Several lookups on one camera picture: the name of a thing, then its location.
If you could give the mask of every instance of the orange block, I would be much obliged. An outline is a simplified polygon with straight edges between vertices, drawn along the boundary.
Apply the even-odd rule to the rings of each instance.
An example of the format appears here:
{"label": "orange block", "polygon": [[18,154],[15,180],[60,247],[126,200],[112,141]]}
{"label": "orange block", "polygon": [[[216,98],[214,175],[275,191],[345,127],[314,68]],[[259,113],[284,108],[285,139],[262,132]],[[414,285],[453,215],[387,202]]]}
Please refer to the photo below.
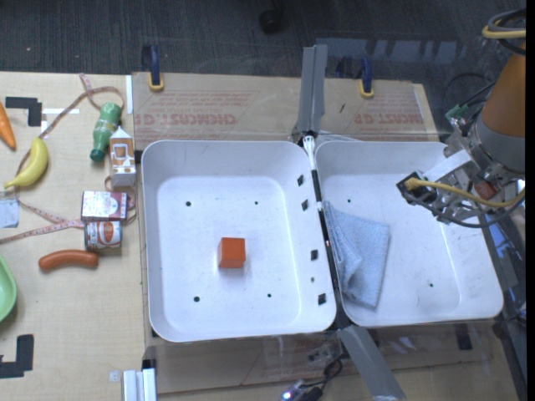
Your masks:
{"label": "orange block", "polygon": [[217,247],[219,267],[240,268],[245,262],[245,239],[242,237],[222,237]]}

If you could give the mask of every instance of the toy carrot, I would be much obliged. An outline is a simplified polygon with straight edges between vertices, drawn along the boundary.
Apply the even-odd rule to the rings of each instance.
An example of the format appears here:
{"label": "toy carrot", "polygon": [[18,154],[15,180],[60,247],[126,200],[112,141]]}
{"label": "toy carrot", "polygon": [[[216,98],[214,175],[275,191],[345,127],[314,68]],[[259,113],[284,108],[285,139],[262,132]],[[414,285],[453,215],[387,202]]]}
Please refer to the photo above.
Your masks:
{"label": "toy carrot", "polygon": [[15,135],[13,134],[8,115],[6,114],[6,110],[3,108],[2,103],[0,103],[0,138],[2,138],[13,150],[17,147]]}

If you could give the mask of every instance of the tin can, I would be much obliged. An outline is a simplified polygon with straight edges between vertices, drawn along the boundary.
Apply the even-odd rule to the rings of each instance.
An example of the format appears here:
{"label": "tin can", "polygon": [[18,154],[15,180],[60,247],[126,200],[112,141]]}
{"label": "tin can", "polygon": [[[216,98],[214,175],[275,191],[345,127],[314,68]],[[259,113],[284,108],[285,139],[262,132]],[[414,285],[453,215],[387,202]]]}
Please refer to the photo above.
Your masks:
{"label": "tin can", "polygon": [[85,249],[119,248],[122,230],[119,221],[91,221],[85,223]]}

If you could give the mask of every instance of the light blue sponge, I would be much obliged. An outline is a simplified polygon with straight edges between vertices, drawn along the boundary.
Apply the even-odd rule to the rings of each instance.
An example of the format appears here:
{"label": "light blue sponge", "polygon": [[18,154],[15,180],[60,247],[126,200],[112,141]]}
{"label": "light blue sponge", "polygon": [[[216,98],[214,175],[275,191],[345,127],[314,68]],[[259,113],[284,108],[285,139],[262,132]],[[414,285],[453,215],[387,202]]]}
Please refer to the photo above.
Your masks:
{"label": "light blue sponge", "polygon": [[358,304],[377,307],[390,227],[338,211],[327,201],[324,211],[342,293]]}

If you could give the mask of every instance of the chair leg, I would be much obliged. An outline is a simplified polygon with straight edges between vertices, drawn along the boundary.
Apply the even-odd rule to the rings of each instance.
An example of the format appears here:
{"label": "chair leg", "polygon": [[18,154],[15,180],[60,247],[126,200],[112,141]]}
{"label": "chair leg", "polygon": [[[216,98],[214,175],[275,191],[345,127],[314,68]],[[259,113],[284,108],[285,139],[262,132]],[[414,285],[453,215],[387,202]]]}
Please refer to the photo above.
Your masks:
{"label": "chair leg", "polygon": [[282,28],[284,14],[283,0],[271,0],[273,9],[268,9],[260,14],[258,21],[265,34],[276,33]]}

